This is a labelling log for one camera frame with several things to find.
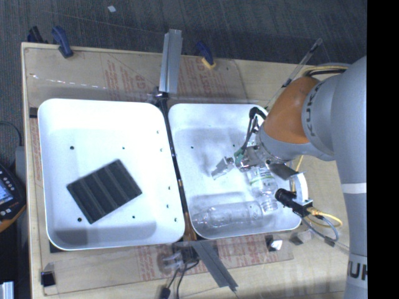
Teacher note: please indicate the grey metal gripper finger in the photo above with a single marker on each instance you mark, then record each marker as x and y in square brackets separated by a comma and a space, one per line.
[224, 167]
[283, 170]

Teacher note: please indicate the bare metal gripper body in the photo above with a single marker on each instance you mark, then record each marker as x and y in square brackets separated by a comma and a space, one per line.
[252, 159]

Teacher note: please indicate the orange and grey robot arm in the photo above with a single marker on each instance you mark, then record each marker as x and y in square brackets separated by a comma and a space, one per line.
[330, 120]

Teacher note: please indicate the clear plastic bottle green label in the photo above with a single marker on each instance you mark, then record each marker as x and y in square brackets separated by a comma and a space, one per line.
[264, 187]

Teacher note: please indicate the white plastic tray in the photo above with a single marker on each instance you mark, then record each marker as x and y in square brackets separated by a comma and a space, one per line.
[202, 129]
[103, 126]

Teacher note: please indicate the black ribbed rectangular pad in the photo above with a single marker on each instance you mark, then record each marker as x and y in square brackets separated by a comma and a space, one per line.
[104, 190]

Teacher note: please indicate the brown cardboard board red print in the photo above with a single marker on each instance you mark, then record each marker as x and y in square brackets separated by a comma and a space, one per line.
[93, 73]

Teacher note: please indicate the black cylinder on white bracket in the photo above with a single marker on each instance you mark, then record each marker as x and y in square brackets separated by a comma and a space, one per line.
[293, 202]

